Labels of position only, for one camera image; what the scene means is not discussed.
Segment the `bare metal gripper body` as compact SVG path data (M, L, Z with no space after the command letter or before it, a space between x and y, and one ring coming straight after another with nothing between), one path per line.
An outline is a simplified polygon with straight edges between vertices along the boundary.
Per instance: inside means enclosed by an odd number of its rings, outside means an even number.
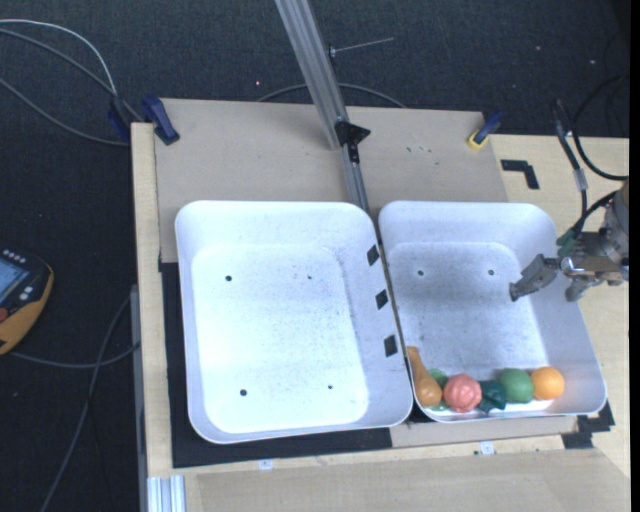
M619 285L629 277L629 215L605 214L596 231L587 216L559 237L562 273L572 285Z

